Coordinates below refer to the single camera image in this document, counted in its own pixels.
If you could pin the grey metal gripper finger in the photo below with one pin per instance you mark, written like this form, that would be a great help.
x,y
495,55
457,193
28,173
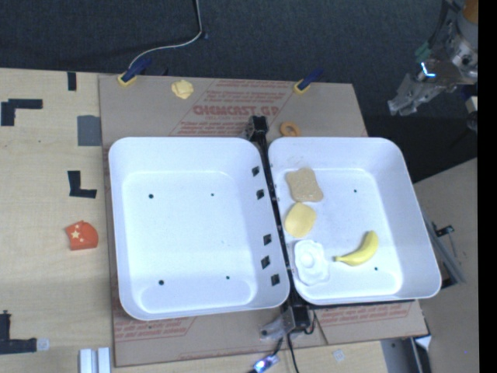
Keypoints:
x,y
418,100
407,89

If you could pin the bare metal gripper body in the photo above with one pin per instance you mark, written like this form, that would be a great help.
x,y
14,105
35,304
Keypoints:
x,y
446,68

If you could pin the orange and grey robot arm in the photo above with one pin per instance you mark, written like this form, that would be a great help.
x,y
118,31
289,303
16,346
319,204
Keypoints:
x,y
470,21

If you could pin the brown doughnut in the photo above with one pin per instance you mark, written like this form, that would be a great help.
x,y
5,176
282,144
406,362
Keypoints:
x,y
283,129

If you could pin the white plastic tray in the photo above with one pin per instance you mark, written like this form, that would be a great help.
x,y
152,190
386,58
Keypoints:
x,y
182,227
349,216

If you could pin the tan bread slice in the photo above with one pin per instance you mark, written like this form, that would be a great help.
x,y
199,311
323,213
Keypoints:
x,y
303,185

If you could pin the yellow banana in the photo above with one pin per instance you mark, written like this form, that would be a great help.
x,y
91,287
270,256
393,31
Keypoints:
x,y
363,253

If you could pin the yellow round biscuit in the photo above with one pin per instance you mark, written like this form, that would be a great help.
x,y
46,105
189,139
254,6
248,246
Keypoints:
x,y
299,220

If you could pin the thin black rod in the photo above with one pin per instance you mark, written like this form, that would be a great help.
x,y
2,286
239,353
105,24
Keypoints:
x,y
274,200

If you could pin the white fried egg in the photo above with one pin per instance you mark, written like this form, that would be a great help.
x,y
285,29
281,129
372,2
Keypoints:
x,y
310,262

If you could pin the pale yellow toy food piece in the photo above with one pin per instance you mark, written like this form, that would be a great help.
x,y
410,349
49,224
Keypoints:
x,y
182,89

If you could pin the brown cardboard board red print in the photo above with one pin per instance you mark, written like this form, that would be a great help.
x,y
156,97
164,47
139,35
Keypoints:
x,y
155,111

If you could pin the black cylinder on white bracket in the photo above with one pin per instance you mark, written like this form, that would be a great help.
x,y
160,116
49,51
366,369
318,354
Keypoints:
x,y
472,119

